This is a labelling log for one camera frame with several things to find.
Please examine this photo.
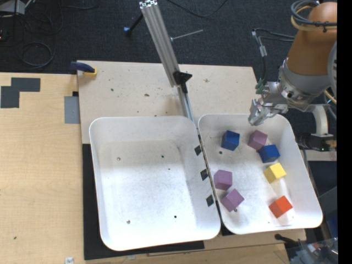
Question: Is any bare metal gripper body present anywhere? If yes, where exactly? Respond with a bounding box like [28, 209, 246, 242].
[259, 80, 316, 116]

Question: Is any purple cube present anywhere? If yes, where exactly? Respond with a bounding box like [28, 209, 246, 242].
[213, 169, 234, 191]
[220, 188, 245, 213]
[247, 129, 268, 151]

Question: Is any blue cube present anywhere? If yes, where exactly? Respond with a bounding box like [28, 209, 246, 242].
[258, 144, 281, 164]
[221, 130, 241, 152]

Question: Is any yellow cube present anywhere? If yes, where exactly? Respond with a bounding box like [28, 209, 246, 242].
[262, 162, 288, 184]

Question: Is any white plastic tray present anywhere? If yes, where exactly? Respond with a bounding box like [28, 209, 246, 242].
[197, 113, 323, 235]
[88, 115, 222, 252]

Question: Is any thin black and white rod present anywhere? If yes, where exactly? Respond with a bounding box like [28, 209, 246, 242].
[196, 126, 222, 205]

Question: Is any orange cube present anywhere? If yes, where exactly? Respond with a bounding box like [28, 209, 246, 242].
[268, 195, 294, 219]

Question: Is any pale wood board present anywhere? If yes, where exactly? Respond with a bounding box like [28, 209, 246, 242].
[76, 60, 307, 258]

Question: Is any black cylinder on white bracket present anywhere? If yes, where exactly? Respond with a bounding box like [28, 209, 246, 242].
[295, 104, 335, 152]

